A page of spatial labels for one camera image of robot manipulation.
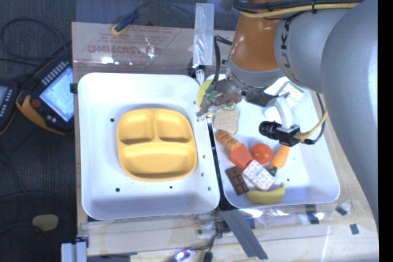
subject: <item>banana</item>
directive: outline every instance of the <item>banana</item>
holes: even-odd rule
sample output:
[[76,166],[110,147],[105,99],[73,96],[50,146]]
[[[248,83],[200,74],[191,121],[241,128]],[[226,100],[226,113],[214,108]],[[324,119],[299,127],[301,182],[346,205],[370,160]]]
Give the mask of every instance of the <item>banana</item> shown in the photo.
[[247,198],[259,204],[274,204],[281,201],[285,195],[287,185],[282,183],[281,186],[271,191],[252,190],[246,193]]

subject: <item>red tomato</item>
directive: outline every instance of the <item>red tomato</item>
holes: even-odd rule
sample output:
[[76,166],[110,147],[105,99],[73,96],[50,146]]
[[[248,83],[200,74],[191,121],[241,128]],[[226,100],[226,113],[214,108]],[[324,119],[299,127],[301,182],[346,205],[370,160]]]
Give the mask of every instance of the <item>red tomato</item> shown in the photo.
[[251,149],[251,155],[260,164],[266,164],[273,157],[273,151],[269,145],[257,143]]

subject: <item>yellow divided tray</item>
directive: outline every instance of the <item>yellow divided tray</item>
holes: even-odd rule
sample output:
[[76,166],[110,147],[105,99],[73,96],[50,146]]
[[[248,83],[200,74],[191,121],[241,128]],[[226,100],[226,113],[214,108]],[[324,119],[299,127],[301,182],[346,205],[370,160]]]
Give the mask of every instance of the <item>yellow divided tray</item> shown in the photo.
[[194,134],[188,119],[171,109],[135,109],[117,125],[117,150],[123,170],[145,181],[180,179],[197,166]]

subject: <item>table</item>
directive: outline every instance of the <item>table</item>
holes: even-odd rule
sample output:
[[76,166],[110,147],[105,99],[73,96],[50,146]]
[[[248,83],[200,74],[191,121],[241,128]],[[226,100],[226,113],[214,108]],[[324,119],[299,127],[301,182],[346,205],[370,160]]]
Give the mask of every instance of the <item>table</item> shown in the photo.
[[[74,59],[74,83],[89,72],[125,72],[126,66],[116,60],[103,63],[103,57],[113,52],[105,46],[121,45],[118,39],[110,37],[110,25],[100,23],[72,24],[72,51]],[[159,28],[162,34],[157,40],[157,47],[163,48],[163,54],[157,62],[144,63],[132,71],[165,73],[162,56],[171,56],[174,52],[187,52],[170,60],[172,72],[184,73],[184,65],[189,62],[192,53],[193,29]],[[216,34],[233,38],[232,31],[216,31]],[[94,60],[94,52],[100,53]],[[223,47],[222,56],[227,56],[229,48]],[[131,57],[131,50],[126,52]],[[202,247],[212,234],[211,217],[155,217],[113,221],[92,221],[88,218],[81,203],[80,183],[80,141],[79,113],[76,99],[75,136],[76,136],[76,174],[77,174],[77,224],[79,236],[87,240],[87,255],[123,255],[129,254],[130,261],[167,261],[174,254],[186,247]],[[334,204],[314,207],[314,214],[323,214],[315,224],[302,220],[298,210],[289,218],[272,220],[269,217],[255,220],[254,234],[260,241],[271,261],[378,261],[379,237],[375,221],[365,195],[340,147],[330,120],[324,133],[337,176],[341,194]],[[252,261],[242,250],[232,232],[224,233],[215,240],[212,247],[213,261]],[[203,252],[192,256],[188,261],[201,261]]]

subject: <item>yellow cable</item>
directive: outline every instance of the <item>yellow cable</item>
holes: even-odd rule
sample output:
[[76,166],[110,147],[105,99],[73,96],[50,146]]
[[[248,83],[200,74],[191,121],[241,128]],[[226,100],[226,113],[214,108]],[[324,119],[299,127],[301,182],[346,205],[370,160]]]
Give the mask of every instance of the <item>yellow cable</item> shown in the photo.
[[289,9],[281,9],[277,11],[269,11],[269,12],[262,12],[262,13],[250,13],[250,12],[243,12],[241,14],[245,15],[249,18],[267,18],[273,17],[275,15],[283,15],[292,12],[300,12],[300,11],[311,11],[311,10],[321,10],[321,9],[352,9],[353,7],[357,6],[359,2],[354,3],[342,3],[342,4],[316,4],[314,7],[312,5],[309,6],[300,6],[294,7]]
[[294,135],[294,138],[298,139],[300,142],[303,142],[305,139],[310,137],[320,126],[322,126],[323,122],[327,118],[327,110],[325,110],[321,120],[319,120],[319,123],[310,131],[305,132],[305,133],[298,133]]

